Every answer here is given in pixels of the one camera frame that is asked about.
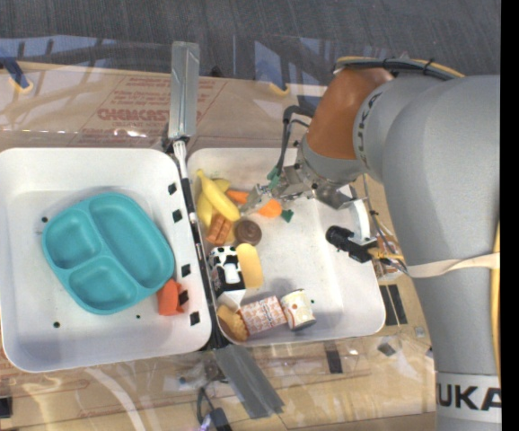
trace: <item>metal bracket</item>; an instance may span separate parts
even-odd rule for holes
[[[168,138],[175,140],[196,134],[198,115],[199,45],[172,43],[172,92]]]
[[[316,199],[334,209],[345,209],[353,206],[354,199],[331,185],[320,185],[314,191]]]
[[[350,241],[365,246],[371,242],[376,242],[376,238],[371,235],[371,225],[369,224],[369,215],[365,209],[363,199],[354,199],[349,206],[349,213],[353,218],[353,236]]]
[[[248,194],[247,201],[240,207],[243,215],[251,214],[264,207],[272,198],[267,185],[256,184]]]

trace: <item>toy banana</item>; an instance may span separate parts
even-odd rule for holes
[[[223,192],[230,188],[230,181],[226,179],[215,179],[214,184]],[[204,195],[203,190],[199,193],[198,203],[196,204],[196,213],[198,214],[198,219],[202,224],[204,224],[206,228],[209,228],[212,224],[214,207],[212,206],[212,203],[209,202],[206,195]]]
[[[196,175],[202,182],[202,192],[206,195],[211,205],[226,219],[235,222],[240,218],[240,209],[229,199],[213,180],[206,177],[201,169],[196,171]]]

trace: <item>black cable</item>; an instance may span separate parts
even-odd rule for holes
[[[446,72],[443,69],[431,66],[434,62],[434,59],[430,59],[426,63],[421,63],[418,61],[414,61],[412,59],[395,59],[395,58],[385,58],[383,60],[380,59],[353,59],[346,61],[345,64],[339,63],[339,66],[351,67],[351,68],[374,68],[374,67],[382,67],[385,70],[403,70],[410,72],[422,72],[423,75],[433,76],[434,78],[438,78],[439,80],[452,80],[457,78],[457,75],[453,75],[452,73]]]
[[[284,169],[284,159],[286,158],[286,149],[287,149],[287,145],[289,144],[289,137],[292,134],[292,127],[293,127],[294,123],[299,123],[302,126],[305,126],[307,128],[309,127],[309,125],[307,123],[305,123],[304,121],[301,121],[300,119],[292,119],[292,115],[294,113],[296,113],[298,115],[304,115],[306,117],[310,116],[309,112],[306,112],[306,110],[302,109],[298,105],[290,105],[289,107],[287,107],[284,110],[284,118],[283,118],[284,130],[283,130],[283,135],[282,135],[282,139],[281,139],[281,153],[279,154],[279,160],[277,160],[277,163],[276,163],[276,168],[277,168],[276,175],[277,176],[280,176],[281,172]]]
[[[301,121],[300,119],[292,119],[290,121],[291,124],[297,123],[298,125],[302,125],[305,128],[308,128],[310,125],[306,123],[305,121]]]
[[[198,402],[197,402],[197,407],[196,407],[196,415],[198,417],[198,423],[200,425],[204,422],[204,416],[202,415],[202,401],[203,401],[204,398],[206,398],[207,404],[209,405],[209,407],[212,410],[214,410],[214,408],[215,408],[214,405],[212,404],[212,401],[207,397],[205,387],[202,386],[198,390]]]

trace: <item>blue plastic plate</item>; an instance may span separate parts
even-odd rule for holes
[[[46,225],[48,264],[85,310],[112,314],[160,289],[174,271],[169,243],[136,201],[102,193]]]

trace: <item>black clip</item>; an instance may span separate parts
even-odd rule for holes
[[[391,60],[393,60],[394,58],[395,58],[395,57],[386,57],[386,58],[383,60],[383,62],[382,62],[382,67],[383,67],[384,70],[387,70],[390,74],[392,74],[392,75],[393,75],[393,78],[397,78],[398,75],[399,75],[400,73],[399,73],[398,71],[396,71],[396,70],[393,70],[393,69],[390,70],[390,69],[387,67],[387,61],[391,61]]]
[[[0,418],[10,418],[12,416],[12,397],[0,396]]]
[[[431,59],[429,59],[427,63],[423,66],[423,75],[427,75],[427,69],[433,63],[433,61],[435,61],[435,59],[431,57]]]

